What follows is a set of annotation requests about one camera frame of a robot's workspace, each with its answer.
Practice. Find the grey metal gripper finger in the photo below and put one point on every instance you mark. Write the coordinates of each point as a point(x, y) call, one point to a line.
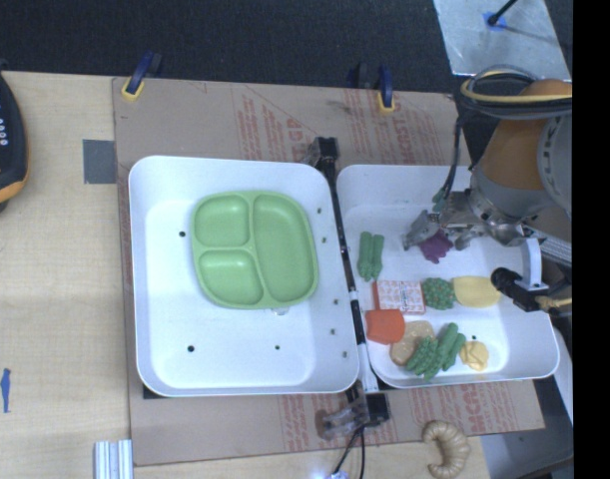
point(466, 238)
point(422, 227)

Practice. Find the purple toy grapes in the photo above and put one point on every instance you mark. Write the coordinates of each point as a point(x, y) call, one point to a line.
point(434, 250)

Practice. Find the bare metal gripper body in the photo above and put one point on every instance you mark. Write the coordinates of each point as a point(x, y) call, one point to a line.
point(464, 212)

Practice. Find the thin black and white rod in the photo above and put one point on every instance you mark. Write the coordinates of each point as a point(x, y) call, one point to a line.
point(345, 262)

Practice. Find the yellow toy pasta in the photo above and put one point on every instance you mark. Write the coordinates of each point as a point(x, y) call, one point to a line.
point(475, 354)

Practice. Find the green toy peas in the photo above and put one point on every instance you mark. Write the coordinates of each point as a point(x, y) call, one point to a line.
point(438, 293)

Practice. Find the white plastic tray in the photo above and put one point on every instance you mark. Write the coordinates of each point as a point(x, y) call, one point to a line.
point(234, 352)
point(519, 347)

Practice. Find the orange toy carrot piece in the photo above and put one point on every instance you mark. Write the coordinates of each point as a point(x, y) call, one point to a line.
point(384, 326)

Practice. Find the green divided plate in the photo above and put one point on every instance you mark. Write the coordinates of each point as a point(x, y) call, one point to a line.
point(279, 247)

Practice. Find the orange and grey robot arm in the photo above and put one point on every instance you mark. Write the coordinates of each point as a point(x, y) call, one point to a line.
point(514, 152)

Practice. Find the orange and white packet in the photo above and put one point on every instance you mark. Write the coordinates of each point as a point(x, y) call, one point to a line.
point(399, 296)

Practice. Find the yellow toy potato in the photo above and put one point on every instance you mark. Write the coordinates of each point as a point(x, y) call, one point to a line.
point(476, 292)

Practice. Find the black cylinder on white bracket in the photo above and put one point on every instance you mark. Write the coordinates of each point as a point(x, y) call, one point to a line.
point(514, 283)

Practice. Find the brown cardboard board red print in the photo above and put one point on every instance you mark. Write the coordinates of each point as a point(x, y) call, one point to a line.
point(194, 118)

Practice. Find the tan toy croissant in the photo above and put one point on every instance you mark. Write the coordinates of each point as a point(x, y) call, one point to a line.
point(451, 444)

